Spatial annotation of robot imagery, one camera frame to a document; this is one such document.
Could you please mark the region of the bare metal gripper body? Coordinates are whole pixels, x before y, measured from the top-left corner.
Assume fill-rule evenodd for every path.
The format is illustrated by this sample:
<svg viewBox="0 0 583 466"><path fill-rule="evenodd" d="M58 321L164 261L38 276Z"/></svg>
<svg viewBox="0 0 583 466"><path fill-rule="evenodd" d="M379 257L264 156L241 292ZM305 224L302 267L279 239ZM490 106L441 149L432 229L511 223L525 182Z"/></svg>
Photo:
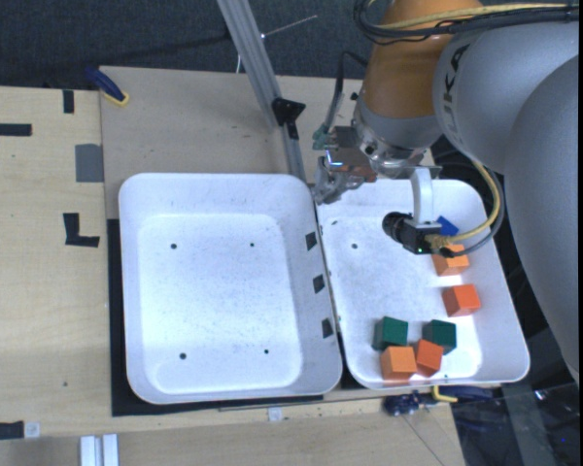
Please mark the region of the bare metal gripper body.
<svg viewBox="0 0 583 466"><path fill-rule="evenodd" d="M322 140L321 168L330 182L374 183L378 178L406 179L424 158L426 148L392 146L354 126L335 126Z"/></svg>

